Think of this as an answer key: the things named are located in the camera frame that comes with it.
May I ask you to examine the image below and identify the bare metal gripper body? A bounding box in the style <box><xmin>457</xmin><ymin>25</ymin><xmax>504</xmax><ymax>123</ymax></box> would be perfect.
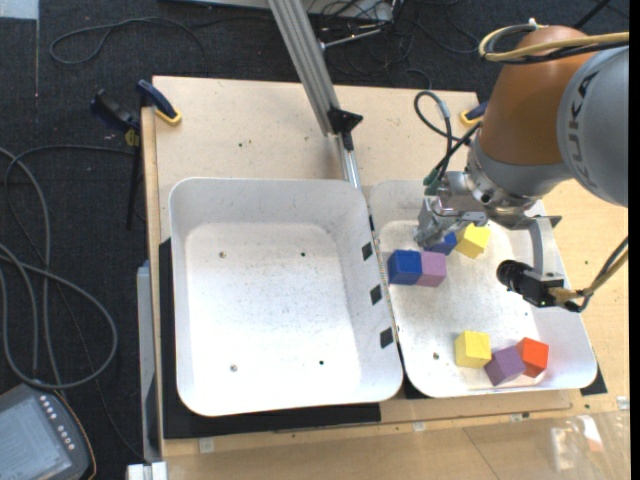
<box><xmin>414</xmin><ymin>170</ymin><xmax>491</xmax><ymax>250</ymax></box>

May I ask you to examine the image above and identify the dark blue cube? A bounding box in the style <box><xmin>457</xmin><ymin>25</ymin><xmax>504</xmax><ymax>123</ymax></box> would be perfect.
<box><xmin>430</xmin><ymin>231</ymin><xmax>459</xmax><ymax>257</ymax></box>

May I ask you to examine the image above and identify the yellow cube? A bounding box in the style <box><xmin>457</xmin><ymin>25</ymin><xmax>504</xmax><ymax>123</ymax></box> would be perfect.
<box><xmin>455</xmin><ymin>222</ymin><xmax>493</xmax><ymax>260</ymax></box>
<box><xmin>453</xmin><ymin>329</ymin><xmax>493</xmax><ymax>369</ymax></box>

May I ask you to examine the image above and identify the pink cube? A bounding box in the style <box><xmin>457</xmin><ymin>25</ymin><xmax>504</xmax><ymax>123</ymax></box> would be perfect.
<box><xmin>416</xmin><ymin>250</ymin><xmax>448</xmax><ymax>289</ymax></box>

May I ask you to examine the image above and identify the white plastic tray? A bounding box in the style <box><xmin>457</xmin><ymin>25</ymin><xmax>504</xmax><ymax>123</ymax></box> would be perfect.
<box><xmin>368</xmin><ymin>179</ymin><xmax>599</xmax><ymax>400</ymax></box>
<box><xmin>168</xmin><ymin>176</ymin><xmax>405</xmax><ymax>418</ymax></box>

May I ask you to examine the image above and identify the purple cube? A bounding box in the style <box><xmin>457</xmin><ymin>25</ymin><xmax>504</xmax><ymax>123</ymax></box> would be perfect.
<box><xmin>483</xmin><ymin>344</ymin><xmax>528</xmax><ymax>388</ymax></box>

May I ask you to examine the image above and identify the orange cube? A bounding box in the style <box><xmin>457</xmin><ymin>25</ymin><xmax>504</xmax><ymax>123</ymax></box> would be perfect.
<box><xmin>515</xmin><ymin>336</ymin><xmax>551</xmax><ymax>380</ymax></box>

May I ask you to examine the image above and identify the pale wood board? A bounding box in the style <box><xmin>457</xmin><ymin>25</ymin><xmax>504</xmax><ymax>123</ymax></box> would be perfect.
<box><xmin>151</xmin><ymin>74</ymin><xmax>575</xmax><ymax>442</ymax></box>

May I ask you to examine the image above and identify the black cylinder on white bracket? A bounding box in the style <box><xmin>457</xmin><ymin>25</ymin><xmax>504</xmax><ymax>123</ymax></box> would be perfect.
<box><xmin>492</xmin><ymin>213</ymin><xmax>567</xmax><ymax>310</ymax></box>

